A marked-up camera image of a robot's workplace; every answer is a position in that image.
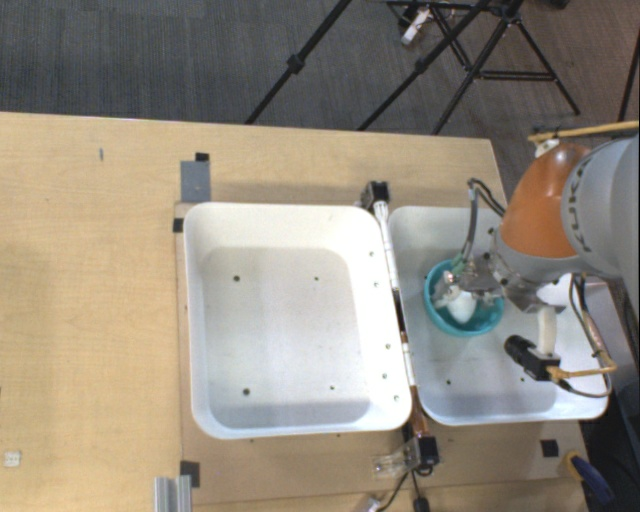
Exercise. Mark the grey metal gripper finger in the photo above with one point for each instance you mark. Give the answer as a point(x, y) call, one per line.
point(444, 295)
point(487, 299)

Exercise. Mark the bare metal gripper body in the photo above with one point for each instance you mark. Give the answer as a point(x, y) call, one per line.
point(482, 280)

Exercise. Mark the white egg-shaped object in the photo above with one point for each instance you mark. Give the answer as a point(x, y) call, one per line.
point(461, 307)

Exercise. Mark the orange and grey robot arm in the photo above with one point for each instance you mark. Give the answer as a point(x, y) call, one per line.
point(590, 210)

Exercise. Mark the teal bowl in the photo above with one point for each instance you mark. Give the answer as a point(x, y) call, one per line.
point(462, 327)

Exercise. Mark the white plastic tray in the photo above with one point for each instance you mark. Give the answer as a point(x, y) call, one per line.
point(475, 380)
point(280, 325)

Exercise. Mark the black tripod stand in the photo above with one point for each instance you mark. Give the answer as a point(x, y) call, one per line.
point(480, 55)

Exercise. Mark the black cylinder on white bracket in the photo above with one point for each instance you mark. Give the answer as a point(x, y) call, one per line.
point(530, 355)

